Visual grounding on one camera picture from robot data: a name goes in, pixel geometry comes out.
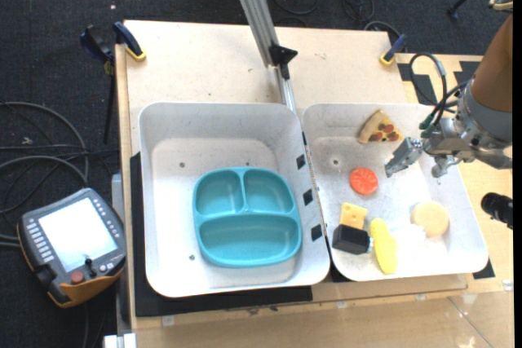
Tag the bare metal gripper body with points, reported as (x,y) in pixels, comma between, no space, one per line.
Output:
(450,142)

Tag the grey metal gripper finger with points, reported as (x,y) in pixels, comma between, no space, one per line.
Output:
(441,168)
(403,157)

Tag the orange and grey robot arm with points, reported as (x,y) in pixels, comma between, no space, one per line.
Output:
(495,65)

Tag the white plastic tray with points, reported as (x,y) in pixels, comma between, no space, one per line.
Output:
(408,191)
(171,191)

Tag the toy pizza slice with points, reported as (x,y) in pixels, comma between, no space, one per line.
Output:
(381,128)

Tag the orange toy orange slice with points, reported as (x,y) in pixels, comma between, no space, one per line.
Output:
(364,181)

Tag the beige round toy biscuit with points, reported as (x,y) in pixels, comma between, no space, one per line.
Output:
(430,219)

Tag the yellow toy cheese wedge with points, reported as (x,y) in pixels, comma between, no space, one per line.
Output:
(353,215)

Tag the yellow toy corn cob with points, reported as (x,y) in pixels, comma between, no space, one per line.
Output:
(384,246)

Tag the black box with silver cap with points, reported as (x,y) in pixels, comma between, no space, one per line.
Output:
(350,239)

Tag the blue divided plate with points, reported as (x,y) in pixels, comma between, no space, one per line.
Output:
(244,236)

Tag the pale wood board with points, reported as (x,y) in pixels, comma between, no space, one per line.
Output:
(195,65)

